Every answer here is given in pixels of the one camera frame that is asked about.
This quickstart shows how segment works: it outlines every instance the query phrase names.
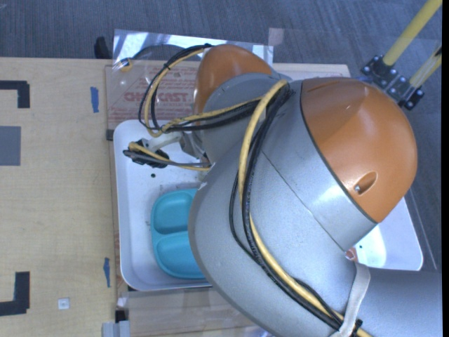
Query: gray carpet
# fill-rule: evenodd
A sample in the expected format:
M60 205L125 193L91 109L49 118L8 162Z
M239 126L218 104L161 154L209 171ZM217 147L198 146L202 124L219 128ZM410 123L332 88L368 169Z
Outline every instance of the gray carpet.
M269 29L278 28L285 32L275 62L347 64L358 76L369 59L388 51L425 1L0 0L0 56L95 58L95 39L104 36L112 46L114 29L268 44ZM440 9L396 67L411 76L441 39ZM424 221L421 243L431 247L424 267L440 270L441 68L423 90L424 100L406 112L420 149L413 213Z

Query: white tray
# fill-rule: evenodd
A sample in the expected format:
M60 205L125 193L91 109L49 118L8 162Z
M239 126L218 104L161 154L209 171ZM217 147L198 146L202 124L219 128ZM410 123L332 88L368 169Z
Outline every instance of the white tray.
M201 184L196 171L168 166L151 168L123 155L131 141L150 139L137 120L122 122L114 132L117 199L119 208L121 274L138 291L209 286L205 280L183 280L167 275L157 265L149 227L151 209L166 192ZM164 148L174 161L195 162L177 144ZM355 247L360 263L371 267L419 270L422 252L404 199Z

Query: blue plate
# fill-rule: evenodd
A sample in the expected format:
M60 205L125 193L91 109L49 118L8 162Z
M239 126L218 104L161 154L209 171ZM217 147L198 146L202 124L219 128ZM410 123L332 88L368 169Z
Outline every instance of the blue plate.
M190 248L187 223L196 189L178 190L154 202L151 231L154 256L159 267L181 279L204 279Z

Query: gray square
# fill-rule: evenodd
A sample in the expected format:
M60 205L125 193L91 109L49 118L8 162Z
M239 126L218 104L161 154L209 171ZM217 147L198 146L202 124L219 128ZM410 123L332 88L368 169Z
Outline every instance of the gray square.
M20 126L0 126L0 166L20 166Z

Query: black corner marker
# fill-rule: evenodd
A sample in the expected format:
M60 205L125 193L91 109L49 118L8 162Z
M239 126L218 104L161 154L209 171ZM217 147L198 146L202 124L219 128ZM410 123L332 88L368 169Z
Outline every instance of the black corner marker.
M18 109L29 109L29 84L26 81L0 80L0 90L17 90Z
M22 315L29 308L29 272L16 272L14 299L0 302L0 316Z

